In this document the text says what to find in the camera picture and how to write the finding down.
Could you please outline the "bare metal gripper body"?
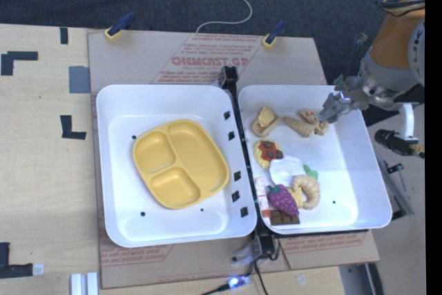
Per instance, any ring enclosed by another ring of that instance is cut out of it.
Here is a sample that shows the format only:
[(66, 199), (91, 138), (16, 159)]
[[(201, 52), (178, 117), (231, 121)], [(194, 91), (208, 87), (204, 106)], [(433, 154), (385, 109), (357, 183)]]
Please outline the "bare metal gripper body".
[(351, 76), (345, 79), (340, 94), (341, 102), (350, 109), (366, 110), (369, 105), (390, 110), (394, 105), (394, 91), (379, 84), (371, 75)]

